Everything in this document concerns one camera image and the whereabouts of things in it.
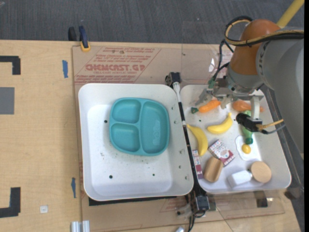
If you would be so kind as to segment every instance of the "egg yolk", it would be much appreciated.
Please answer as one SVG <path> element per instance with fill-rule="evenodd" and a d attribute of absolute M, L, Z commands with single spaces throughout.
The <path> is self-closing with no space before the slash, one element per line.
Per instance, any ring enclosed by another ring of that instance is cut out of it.
<path fill-rule="evenodd" d="M 242 145 L 241 150 L 245 154 L 250 154 L 251 152 L 251 147 L 249 145 Z"/>

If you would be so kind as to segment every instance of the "gray carpet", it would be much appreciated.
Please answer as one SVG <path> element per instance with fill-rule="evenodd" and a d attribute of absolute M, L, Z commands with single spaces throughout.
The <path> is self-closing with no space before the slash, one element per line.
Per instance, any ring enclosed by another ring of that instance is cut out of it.
<path fill-rule="evenodd" d="M 277 22 L 293 0 L 0 0 L 0 39 L 67 41 L 69 27 L 83 25 L 90 41 L 219 44 L 225 25 L 247 15 Z M 289 27 L 304 28 L 304 6 Z M 281 136 L 287 149 L 295 145 Z M 290 192 L 304 231 L 303 160 L 285 152 Z"/>

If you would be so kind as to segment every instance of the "wooden table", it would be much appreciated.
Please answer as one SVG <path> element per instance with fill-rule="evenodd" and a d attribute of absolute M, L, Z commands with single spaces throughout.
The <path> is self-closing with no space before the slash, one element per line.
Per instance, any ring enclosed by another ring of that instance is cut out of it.
<path fill-rule="evenodd" d="M 0 87 L 14 88 L 14 114 L 0 115 L 0 208 L 9 207 L 11 188 L 21 189 L 20 213 L 0 218 L 0 231 L 69 231 L 72 221 L 83 220 L 72 67 L 72 47 L 78 44 L 0 41 L 0 56 L 21 59 L 21 75 L 12 75 L 11 63 L 0 62 Z M 91 44 L 179 51 L 182 47 L 152 43 Z M 68 78 L 64 78 L 63 60 L 68 63 Z M 283 214 L 196 222 L 192 231 L 300 231 L 292 204 L 283 192 L 279 192 Z M 40 207 L 45 205 L 48 212 L 41 213 Z M 178 227 L 130 231 L 174 232 Z"/>

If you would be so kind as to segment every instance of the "carrot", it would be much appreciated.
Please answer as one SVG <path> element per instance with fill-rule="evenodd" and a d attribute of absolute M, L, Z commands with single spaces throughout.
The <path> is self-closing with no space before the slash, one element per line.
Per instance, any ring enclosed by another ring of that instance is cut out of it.
<path fill-rule="evenodd" d="M 219 106 L 221 104 L 221 101 L 218 100 L 211 100 L 210 102 L 208 102 L 206 105 L 203 105 L 201 107 L 198 108 L 198 110 L 201 113 L 206 113 L 209 112 L 210 110 L 216 108 L 217 106 Z"/>
<path fill-rule="evenodd" d="M 243 101 L 243 100 L 237 100 L 235 102 L 233 102 L 233 108 L 236 111 L 239 112 L 244 112 L 246 110 L 251 110 L 251 105 L 248 104 L 247 102 Z M 263 112 L 264 108 L 262 106 L 260 106 L 260 112 Z"/>

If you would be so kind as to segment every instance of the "yellow banana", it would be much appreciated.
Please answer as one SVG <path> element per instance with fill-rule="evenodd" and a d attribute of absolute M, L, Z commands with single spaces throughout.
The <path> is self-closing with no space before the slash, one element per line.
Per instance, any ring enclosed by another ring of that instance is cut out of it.
<path fill-rule="evenodd" d="M 187 128 L 193 133 L 197 139 L 197 150 L 200 156 L 204 155 L 208 149 L 208 139 L 204 131 L 200 127 L 187 125 Z"/>
<path fill-rule="evenodd" d="M 233 124 L 232 113 L 228 113 L 226 119 L 219 125 L 208 126 L 207 130 L 213 134 L 221 134 L 231 128 Z"/>

